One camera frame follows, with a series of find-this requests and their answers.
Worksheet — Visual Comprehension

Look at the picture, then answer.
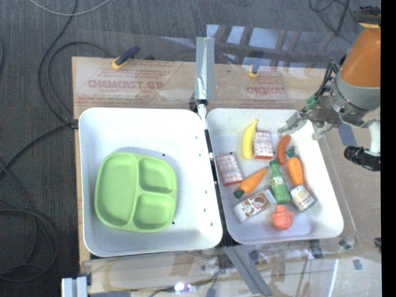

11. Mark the green bottle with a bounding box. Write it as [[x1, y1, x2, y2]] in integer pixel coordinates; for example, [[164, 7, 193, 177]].
[[269, 159, 292, 205]]

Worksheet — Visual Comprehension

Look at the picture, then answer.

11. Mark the orange carrot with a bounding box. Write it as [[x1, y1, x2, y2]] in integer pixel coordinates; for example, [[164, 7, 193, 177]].
[[233, 166, 269, 199], [286, 148, 304, 186]]

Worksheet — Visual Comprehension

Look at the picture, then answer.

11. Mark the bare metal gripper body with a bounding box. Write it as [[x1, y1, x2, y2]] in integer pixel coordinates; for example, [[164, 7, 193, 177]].
[[306, 95, 365, 128]]

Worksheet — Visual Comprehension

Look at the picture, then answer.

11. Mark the white and brown carton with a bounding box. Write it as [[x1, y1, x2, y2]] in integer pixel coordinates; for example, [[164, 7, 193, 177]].
[[232, 189, 277, 223]]

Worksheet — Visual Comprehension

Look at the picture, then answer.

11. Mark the small white and orange can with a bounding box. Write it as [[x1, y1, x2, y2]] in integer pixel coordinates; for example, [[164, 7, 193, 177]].
[[290, 184, 317, 212]]

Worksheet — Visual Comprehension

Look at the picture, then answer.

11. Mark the yellow banana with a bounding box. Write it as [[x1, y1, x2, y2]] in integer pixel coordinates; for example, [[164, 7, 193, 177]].
[[241, 118, 259, 160]]

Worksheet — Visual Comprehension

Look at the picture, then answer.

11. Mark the orange sausage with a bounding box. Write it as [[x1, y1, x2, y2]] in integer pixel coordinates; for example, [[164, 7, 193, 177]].
[[276, 134, 292, 166]]

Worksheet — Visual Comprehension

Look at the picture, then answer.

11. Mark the black cylinder on white bracket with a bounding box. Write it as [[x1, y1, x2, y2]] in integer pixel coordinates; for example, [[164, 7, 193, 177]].
[[343, 119, 382, 172]]

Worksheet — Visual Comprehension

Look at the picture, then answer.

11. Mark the brown cardboard board red print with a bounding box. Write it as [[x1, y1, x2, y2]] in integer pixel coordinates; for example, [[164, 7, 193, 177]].
[[71, 56, 356, 294]]

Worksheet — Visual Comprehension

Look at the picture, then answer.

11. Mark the white plastic tray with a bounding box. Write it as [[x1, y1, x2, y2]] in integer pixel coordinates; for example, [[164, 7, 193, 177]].
[[78, 107, 223, 258], [205, 108, 345, 246]]

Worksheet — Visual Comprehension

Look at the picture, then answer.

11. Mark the green divided plate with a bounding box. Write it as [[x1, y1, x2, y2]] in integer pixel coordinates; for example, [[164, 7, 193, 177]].
[[94, 151, 178, 233]]

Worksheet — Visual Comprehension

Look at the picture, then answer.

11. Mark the orange bottle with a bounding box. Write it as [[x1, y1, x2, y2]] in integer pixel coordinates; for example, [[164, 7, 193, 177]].
[[271, 204, 295, 231]]

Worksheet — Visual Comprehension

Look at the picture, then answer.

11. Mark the red and white packet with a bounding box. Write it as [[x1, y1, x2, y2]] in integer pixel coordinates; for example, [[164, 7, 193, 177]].
[[215, 153, 244, 187], [252, 131, 275, 160]]

